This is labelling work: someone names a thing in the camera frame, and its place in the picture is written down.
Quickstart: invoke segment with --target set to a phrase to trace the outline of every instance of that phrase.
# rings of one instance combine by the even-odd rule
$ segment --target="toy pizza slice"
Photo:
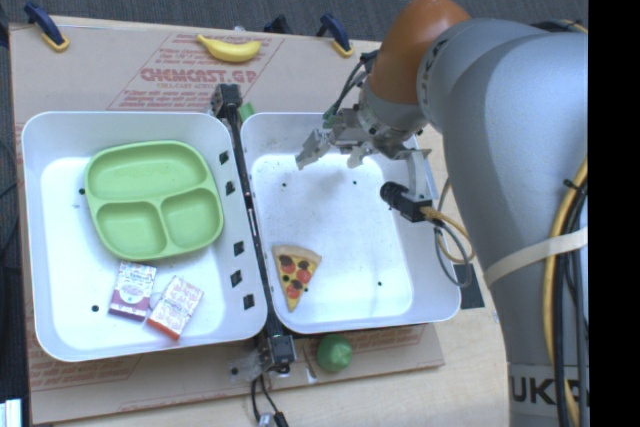
[[[278,268],[280,286],[289,311],[295,310],[309,281],[322,261],[319,254],[299,246],[277,245],[271,248]]]

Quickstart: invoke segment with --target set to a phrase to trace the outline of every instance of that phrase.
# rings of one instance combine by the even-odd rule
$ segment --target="green ball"
[[[344,336],[325,335],[318,344],[316,361],[327,372],[339,372],[349,366],[352,353],[351,344]]]

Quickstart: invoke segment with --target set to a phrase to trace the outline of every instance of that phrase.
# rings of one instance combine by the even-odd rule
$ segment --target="table surface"
[[[83,84],[109,81],[131,84],[130,75],[125,76],[123,73],[126,71],[122,71],[127,68],[128,53],[127,43],[123,42],[135,45],[140,33],[170,31],[178,34],[180,31],[198,30],[213,37],[242,34],[70,17],[54,17],[54,20],[63,33],[66,31],[73,36],[69,38],[71,43],[67,52],[78,48],[74,51],[78,53],[75,62],[79,65],[70,67],[65,64],[59,57],[61,54],[56,54],[42,42],[37,28],[11,27],[14,115],[18,138],[24,123],[43,111],[85,110],[87,105],[98,104],[115,110],[124,109],[125,100],[114,100],[113,94]],[[267,36],[253,34],[262,38]],[[273,51],[258,67],[248,66],[236,75],[220,75],[222,80],[238,81],[243,88],[245,102],[250,101],[258,112],[326,110],[342,89],[359,53],[379,47],[377,42],[354,41],[354,56],[344,59],[337,55],[326,38],[268,36],[268,44]],[[114,62],[110,57],[112,54],[117,54],[121,61]],[[42,83],[43,76],[47,77],[49,84]],[[432,150],[429,163],[436,185],[441,190],[447,176],[441,136],[427,127],[418,141],[422,147]],[[445,202],[443,211],[459,219],[453,197]],[[28,241],[23,239],[23,247],[26,244]],[[461,310],[453,319],[436,324],[444,355],[443,366],[271,392],[272,399],[284,412],[289,424],[506,426],[507,363],[500,324],[481,277],[480,266],[476,262],[474,267],[480,278],[485,306]],[[271,411],[261,394],[258,394],[258,404],[260,411]],[[124,426],[132,422],[154,427],[256,425],[251,399],[247,395],[72,420],[57,425]]]

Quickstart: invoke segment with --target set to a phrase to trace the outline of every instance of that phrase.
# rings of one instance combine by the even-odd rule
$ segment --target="white tape band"
[[[557,255],[580,249],[588,243],[588,226],[581,230],[558,235],[533,246],[525,247],[515,253],[505,256],[484,271],[484,281],[489,288],[500,278],[522,267],[544,260],[551,255]]]

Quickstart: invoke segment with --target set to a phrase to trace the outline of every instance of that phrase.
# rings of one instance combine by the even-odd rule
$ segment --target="divided green plate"
[[[211,170],[185,143],[108,148],[91,158],[84,181],[100,239],[124,260],[194,251],[222,231],[222,205]]]

